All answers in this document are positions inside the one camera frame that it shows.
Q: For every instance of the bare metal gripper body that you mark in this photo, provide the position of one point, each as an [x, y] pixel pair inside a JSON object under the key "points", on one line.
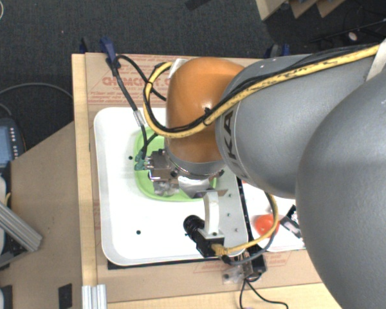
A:
{"points": [[161, 170]]}

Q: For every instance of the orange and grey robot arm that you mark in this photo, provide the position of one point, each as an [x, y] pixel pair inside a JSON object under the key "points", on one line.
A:
{"points": [[276, 124]]}

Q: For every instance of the green divided plate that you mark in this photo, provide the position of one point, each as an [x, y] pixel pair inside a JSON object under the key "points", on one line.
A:
{"points": [[142, 179]]}

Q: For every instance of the white plastic tray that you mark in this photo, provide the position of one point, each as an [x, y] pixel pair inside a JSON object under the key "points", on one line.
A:
{"points": [[122, 204], [259, 201]]}

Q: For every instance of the orange round object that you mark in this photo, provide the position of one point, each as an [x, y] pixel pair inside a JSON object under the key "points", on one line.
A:
{"points": [[261, 224]]}

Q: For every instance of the brown cardboard board red print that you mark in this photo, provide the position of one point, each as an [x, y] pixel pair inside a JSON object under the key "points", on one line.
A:
{"points": [[180, 285]]}

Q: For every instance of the black and white packet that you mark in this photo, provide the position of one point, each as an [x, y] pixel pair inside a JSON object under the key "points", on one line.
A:
{"points": [[291, 224]]}

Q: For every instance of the black cylinder on white bracket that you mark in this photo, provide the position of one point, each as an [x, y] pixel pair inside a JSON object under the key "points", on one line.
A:
{"points": [[210, 216]]}

